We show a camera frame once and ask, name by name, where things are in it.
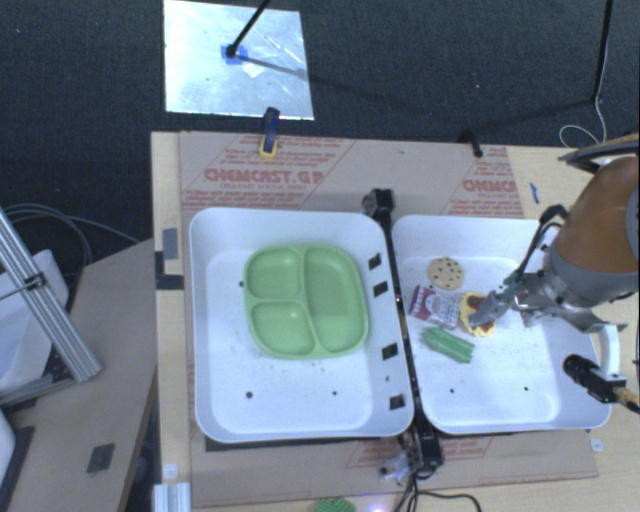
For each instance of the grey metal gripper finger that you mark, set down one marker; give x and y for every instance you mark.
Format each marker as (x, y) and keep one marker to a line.
(481, 318)
(494, 300)

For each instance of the green divided plate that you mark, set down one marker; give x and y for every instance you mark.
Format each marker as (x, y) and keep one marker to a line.
(325, 295)

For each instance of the green ribbed object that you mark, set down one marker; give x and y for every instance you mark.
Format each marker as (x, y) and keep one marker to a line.
(335, 506)

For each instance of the green toy beans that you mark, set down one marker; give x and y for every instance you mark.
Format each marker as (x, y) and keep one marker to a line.
(447, 344)

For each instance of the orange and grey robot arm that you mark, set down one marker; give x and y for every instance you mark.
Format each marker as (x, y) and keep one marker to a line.
(595, 235)

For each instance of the black cylinder on white bracket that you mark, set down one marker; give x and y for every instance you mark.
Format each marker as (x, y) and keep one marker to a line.
(590, 375)

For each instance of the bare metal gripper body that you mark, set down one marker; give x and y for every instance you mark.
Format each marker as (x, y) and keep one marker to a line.
(542, 295)

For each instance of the brown cardboard board red print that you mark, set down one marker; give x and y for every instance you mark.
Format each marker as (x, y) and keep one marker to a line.
(320, 165)

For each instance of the white and red packet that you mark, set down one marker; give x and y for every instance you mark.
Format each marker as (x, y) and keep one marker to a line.
(434, 306)

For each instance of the yellow and red pizza slice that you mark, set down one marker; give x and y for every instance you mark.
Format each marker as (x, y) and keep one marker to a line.
(470, 302)

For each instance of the tan chocolate chip biscuit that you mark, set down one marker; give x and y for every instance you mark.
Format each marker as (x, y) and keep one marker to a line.
(445, 272)

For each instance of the white plastic tray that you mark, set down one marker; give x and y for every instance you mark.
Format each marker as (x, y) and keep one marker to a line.
(505, 385)
(300, 395)

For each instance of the thin black rod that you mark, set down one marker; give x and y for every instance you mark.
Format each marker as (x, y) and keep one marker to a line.
(402, 320)

